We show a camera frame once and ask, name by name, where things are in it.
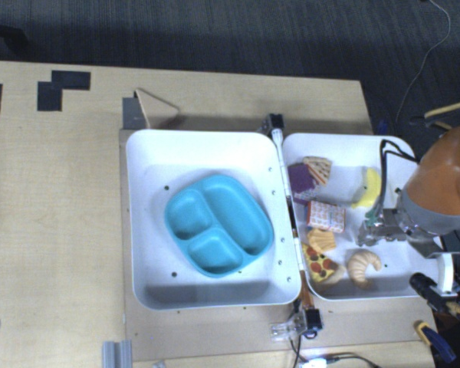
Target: wooden table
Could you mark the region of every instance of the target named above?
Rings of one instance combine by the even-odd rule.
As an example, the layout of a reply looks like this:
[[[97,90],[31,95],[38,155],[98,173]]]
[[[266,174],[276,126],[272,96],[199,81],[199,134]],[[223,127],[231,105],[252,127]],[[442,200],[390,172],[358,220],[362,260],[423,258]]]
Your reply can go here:
[[[61,112],[39,112],[38,82],[52,70],[90,72],[90,90],[64,90]],[[136,88],[178,107],[178,129],[255,130],[284,113],[287,133],[371,133],[351,80],[0,62],[0,84],[0,367],[101,366],[102,343],[126,337],[118,133],[122,98]],[[316,302],[326,328],[305,356],[353,351],[384,368],[434,366],[412,327],[434,326],[420,298]],[[357,337],[365,322],[373,342]],[[288,345],[275,348],[166,365],[290,366]]]

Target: blue handle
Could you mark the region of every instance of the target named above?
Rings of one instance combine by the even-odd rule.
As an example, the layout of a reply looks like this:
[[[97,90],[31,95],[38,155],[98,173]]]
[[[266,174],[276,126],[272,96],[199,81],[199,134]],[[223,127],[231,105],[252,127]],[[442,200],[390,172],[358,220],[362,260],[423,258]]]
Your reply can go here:
[[[434,346],[434,348],[439,351],[440,356],[442,357],[445,363],[451,363],[457,356],[453,353],[452,348],[445,341],[441,335],[436,333],[434,330],[429,327],[423,327],[422,332],[426,335],[429,342]]]

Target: dark gray floor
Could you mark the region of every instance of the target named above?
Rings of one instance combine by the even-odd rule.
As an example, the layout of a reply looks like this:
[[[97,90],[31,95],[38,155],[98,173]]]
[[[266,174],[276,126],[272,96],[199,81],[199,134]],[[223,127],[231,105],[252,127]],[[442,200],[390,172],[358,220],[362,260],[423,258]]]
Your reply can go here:
[[[0,59],[356,79],[376,132],[421,156],[439,132],[409,119],[460,101],[460,0],[435,1],[452,32],[397,127],[447,31],[419,0],[0,0],[0,24],[31,39],[22,57],[0,40]]]

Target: white cable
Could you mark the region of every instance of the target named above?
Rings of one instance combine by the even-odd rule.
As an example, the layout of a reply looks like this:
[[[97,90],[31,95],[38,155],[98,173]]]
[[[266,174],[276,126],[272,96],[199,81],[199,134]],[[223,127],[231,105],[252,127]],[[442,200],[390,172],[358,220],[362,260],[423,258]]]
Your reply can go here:
[[[409,92],[411,90],[411,87],[417,81],[419,75],[421,74],[422,70],[424,69],[424,66],[426,65],[426,60],[428,59],[429,54],[432,52],[433,49],[437,48],[439,45],[441,45],[443,42],[445,42],[446,39],[449,37],[450,32],[452,31],[452,19],[450,18],[449,13],[441,5],[438,5],[433,0],[429,0],[429,2],[431,4],[433,4],[438,10],[440,10],[441,12],[443,12],[446,15],[446,18],[448,19],[448,30],[446,32],[446,36],[443,37],[443,39],[441,41],[438,41],[436,44],[431,46],[431,48],[424,55],[424,58],[422,59],[421,67],[420,67],[418,73],[415,75],[414,79],[412,79],[412,82],[410,83],[410,85],[407,87],[406,93],[404,94],[404,98],[402,99],[402,102],[400,103],[399,110],[397,110],[396,124],[399,121],[400,112],[402,112],[402,109],[404,108],[404,103],[406,102],[407,94],[409,94]]]

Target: blue plate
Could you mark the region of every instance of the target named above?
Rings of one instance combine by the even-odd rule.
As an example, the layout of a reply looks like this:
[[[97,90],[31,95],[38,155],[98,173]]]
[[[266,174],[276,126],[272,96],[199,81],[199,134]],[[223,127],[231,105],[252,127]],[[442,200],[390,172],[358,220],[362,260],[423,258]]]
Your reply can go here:
[[[214,175],[170,199],[166,226],[192,265],[209,277],[223,277],[262,256],[273,241],[268,217],[244,186]]]

